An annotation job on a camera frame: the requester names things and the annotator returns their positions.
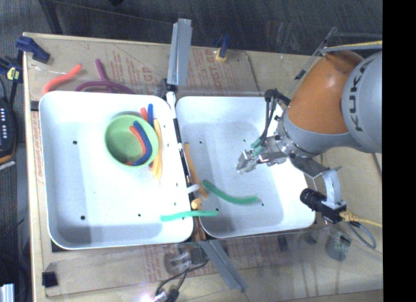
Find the green curved stick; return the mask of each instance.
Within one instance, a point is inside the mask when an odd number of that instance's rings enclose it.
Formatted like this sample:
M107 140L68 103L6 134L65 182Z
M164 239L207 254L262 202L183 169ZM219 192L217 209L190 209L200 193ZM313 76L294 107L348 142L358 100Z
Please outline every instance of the green curved stick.
M162 221L172 221L177 220L181 218L186 218L189 216L217 216L218 211L184 211L184 212L178 212L175 214L171 214L168 216L161 216Z
M216 194L218 197L221 197L222 199L229 201L230 203L234 204L251 204L255 203L259 200L259 198L256 195L251 195L248 197L234 197L232 195L227 195L225 192L218 189L215 185L213 185L211 182L207 180L202 181L202 185L208 189L209 191L212 191L214 194Z

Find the white tray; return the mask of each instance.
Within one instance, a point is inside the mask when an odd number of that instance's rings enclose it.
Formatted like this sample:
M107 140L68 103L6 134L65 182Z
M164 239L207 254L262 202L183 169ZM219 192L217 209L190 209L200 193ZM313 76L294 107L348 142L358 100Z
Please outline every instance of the white tray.
M150 169L123 167L107 154L104 132L120 114L153 103L162 129L160 182ZM170 107L150 95L50 92L40 101L47 216L52 240L65 249L176 243L192 218L160 215L190 210Z
M284 164L237 173L235 166L243 149L265 127L266 104L262 97L184 97L176 106L182 142L200 181L207 179L227 194L257 195L261 202L236 205L209 194L203 210L218 209L218 216L201 218L204 230L215 238L273 233L310 226L315 213L299 199L307 188L304 174L289 160ZM277 123L269 128L276 129Z

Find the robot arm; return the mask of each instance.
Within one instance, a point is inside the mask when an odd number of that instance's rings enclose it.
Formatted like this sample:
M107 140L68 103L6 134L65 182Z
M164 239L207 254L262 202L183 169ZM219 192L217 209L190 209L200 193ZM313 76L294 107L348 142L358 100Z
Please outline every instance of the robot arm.
M327 196L311 189L301 201L332 223L346 209L335 170L313 160L333 147L352 147L366 153L382 152L382 52L363 59L352 51L325 54L310 70L293 99L276 90L265 95L269 118L277 101L287 108L272 136L270 122L250 150L242 152L237 171L258 164L292 164L314 179L321 175Z

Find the green bowl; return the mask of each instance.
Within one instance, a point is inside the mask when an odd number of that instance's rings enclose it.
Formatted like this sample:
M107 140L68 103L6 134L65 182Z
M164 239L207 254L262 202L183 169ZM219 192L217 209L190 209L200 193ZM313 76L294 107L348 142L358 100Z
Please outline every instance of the green bowl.
M129 161L137 161L143 155L142 146L137 137L129 130L133 122L138 121L148 135L151 144L151 156L139 166L129 166L125 164ZM110 156L119 164L125 167L140 168L148 166L157 155L159 141L157 134L151 125L142 118L135 115L120 115L112 119L105 129L105 145Z

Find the gray floor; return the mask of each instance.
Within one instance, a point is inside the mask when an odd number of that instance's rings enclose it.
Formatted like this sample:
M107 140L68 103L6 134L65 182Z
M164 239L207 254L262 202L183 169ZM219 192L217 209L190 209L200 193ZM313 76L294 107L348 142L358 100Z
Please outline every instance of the gray floor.
M307 55L332 27L369 36L380 36L383 30L383 0L125 0L116 7L107 0L54 1L64 34L77 36L170 43L172 23L188 18L193 45L211 46L229 32L234 49ZM51 32L38 1L0 0L0 57L16 56L14 44L24 31ZM10 95L11 84L5 86ZM22 86L14 112L18 140L24 142ZM17 179L16 165L0 171L0 253L14 261L23 225ZM9 281L16 282L18 273L8 265Z

